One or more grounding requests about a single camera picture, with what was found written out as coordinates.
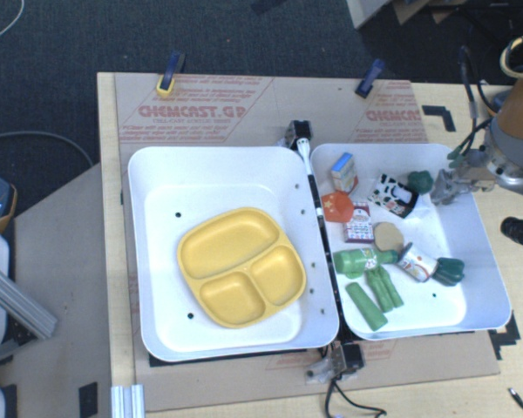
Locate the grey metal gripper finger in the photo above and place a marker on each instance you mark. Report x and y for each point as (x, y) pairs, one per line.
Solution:
(454, 193)
(439, 185)

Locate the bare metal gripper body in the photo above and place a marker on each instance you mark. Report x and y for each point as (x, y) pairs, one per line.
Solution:
(484, 176)

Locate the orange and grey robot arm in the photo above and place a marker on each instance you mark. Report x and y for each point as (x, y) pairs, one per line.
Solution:
(515, 111)

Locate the green broccoli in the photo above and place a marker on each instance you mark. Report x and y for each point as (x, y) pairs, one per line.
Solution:
(420, 182)

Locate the black and white spotted carton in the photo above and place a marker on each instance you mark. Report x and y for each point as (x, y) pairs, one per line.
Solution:
(392, 196)

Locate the tan round biscuit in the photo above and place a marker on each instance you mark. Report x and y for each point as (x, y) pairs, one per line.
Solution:
(388, 237)

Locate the dark green pepper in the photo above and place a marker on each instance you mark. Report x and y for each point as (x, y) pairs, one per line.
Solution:
(450, 271)

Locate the white can with orange print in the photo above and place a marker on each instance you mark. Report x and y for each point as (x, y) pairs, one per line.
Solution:
(416, 264)

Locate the white plastic tray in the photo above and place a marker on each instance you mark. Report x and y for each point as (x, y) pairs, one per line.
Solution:
(457, 277)
(165, 251)

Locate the red and white packet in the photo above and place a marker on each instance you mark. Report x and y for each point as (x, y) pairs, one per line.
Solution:
(358, 227)

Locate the blue and orange carton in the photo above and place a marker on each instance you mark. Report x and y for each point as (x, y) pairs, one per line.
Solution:
(344, 174)

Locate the red packet with yellow star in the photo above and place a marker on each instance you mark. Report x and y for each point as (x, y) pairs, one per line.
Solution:
(336, 207)

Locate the green bottle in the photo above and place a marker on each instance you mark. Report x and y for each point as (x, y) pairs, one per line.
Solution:
(353, 261)

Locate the green asparagus bundle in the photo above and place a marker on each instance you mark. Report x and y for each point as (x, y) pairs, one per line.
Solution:
(385, 290)

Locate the thin black and white rod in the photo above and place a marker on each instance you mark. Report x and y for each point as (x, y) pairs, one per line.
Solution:
(314, 185)

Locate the green cucumber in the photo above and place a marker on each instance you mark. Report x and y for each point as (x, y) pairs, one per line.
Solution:
(366, 306)

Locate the yellow divided plate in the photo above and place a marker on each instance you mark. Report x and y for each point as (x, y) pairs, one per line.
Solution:
(231, 242)

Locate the brown cardboard board, red print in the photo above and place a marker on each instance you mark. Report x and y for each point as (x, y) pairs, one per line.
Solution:
(226, 107)

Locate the black cylinder on white bracket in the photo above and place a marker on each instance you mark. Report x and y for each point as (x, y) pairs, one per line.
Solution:
(516, 231)

